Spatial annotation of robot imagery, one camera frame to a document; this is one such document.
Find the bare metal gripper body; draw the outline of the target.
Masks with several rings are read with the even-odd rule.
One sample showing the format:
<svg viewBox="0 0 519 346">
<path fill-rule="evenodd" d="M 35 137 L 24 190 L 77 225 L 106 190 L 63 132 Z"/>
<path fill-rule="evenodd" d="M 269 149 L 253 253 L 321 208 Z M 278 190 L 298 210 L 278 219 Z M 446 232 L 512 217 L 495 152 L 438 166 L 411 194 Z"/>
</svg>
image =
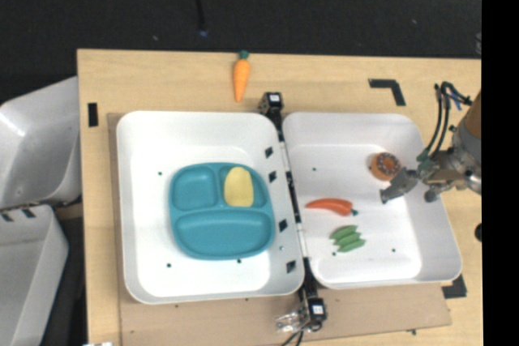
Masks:
<svg viewBox="0 0 519 346">
<path fill-rule="evenodd" d="M 438 153 L 432 171 L 426 176 L 426 184 L 432 186 L 436 193 L 446 190 L 481 193 L 482 168 L 468 152 L 449 148 Z"/>
</svg>

